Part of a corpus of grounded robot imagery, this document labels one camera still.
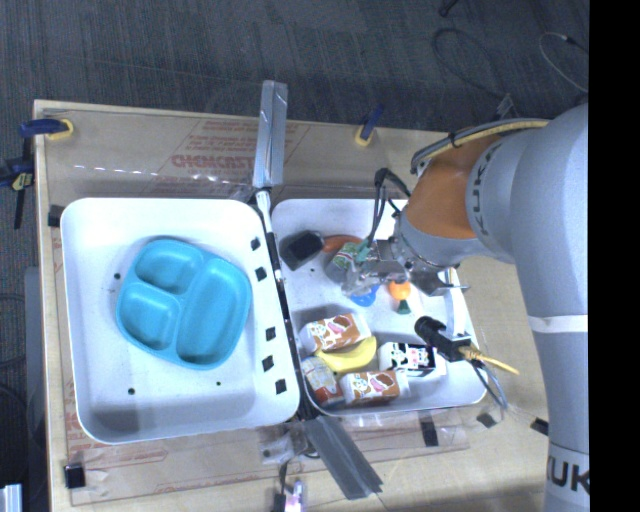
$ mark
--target gray carpet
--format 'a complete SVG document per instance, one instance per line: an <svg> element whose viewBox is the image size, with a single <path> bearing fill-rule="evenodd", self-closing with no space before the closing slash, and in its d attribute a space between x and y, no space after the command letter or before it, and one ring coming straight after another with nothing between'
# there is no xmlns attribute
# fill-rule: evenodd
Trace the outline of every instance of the gray carpet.
<svg viewBox="0 0 640 512"><path fill-rule="evenodd" d="M21 154L36 98L255 116L265 79L288 84L290 119L357 124L383 104L381 126L451 131L506 94L552 118L588 99L589 16L588 0L3 0L0 158ZM571 39L543 53L549 32ZM27 477L33 188L19 230L15 201L0 189L0 486Z"/></svg>

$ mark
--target yellow banana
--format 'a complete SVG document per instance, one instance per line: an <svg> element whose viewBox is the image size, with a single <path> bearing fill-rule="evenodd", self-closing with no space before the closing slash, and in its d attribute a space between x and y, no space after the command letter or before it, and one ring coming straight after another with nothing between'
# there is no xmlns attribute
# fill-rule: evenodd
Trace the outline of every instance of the yellow banana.
<svg viewBox="0 0 640 512"><path fill-rule="evenodd" d="M352 347L334 352L318 350L314 355L327 363L334 372L345 373L368 365L375 356L377 348L376 337L369 336Z"/></svg>

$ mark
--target blue divided tray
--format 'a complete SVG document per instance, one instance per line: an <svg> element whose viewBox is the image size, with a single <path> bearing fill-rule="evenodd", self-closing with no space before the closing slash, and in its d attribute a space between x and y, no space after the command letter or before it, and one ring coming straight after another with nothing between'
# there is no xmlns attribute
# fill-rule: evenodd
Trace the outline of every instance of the blue divided tray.
<svg viewBox="0 0 640 512"><path fill-rule="evenodd" d="M122 283L116 322L137 347L207 370L235 349L251 307L251 283L232 263L175 239L148 243Z"/></svg>

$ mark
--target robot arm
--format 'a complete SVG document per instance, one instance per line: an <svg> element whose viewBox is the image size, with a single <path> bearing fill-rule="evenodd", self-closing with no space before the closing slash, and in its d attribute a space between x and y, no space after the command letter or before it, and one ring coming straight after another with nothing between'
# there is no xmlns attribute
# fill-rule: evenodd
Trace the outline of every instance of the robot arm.
<svg viewBox="0 0 640 512"><path fill-rule="evenodd" d="M542 128L454 147L428 165L414 157L424 170L393 237L376 241L343 286L352 293L372 279L405 277L443 294L451 284L438 274L467 256L515 264L549 409L547 512L590 509L587 139L582 105Z"/></svg>

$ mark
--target clamp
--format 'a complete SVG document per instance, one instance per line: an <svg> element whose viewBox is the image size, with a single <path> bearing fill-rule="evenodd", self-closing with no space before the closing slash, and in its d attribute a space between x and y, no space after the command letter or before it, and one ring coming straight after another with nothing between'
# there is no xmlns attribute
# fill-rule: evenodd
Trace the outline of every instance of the clamp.
<svg viewBox="0 0 640 512"><path fill-rule="evenodd" d="M366 147L371 144L371 141L373 140L373 129L376 127L376 124L383 112L384 105L378 104L362 118L355 136L356 144L362 147Z"/></svg>
<svg viewBox="0 0 640 512"><path fill-rule="evenodd" d="M32 139L36 135L46 135L50 140L68 137L73 133L73 125L67 119L33 119L22 123L18 130L24 139L22 156L0 163L0 187L11 187L18 193L13 228L22 225L25 189L33 185L35 163L32 155Z"/></svg>

